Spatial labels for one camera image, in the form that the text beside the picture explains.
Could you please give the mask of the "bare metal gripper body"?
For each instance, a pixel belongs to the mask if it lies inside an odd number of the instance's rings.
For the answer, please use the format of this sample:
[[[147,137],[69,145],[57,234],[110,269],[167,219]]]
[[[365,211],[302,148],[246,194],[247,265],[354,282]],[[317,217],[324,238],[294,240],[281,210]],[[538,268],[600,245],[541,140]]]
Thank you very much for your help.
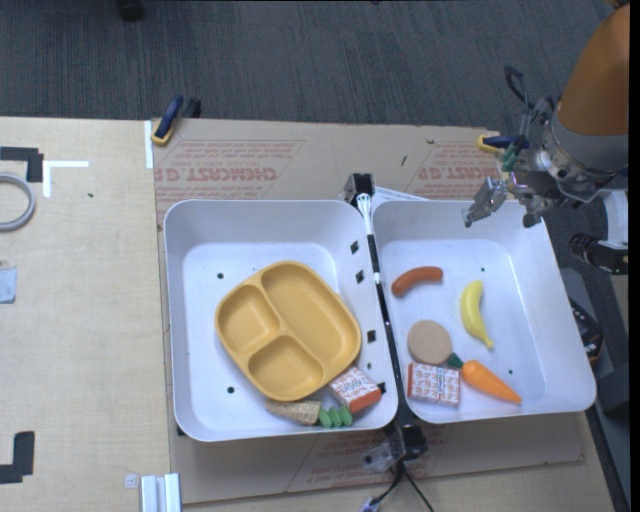
[[[566,200],[588,203],[621,171],[619,142],[555,142],[506,150],[507,191],[529,210],[547,210]]]

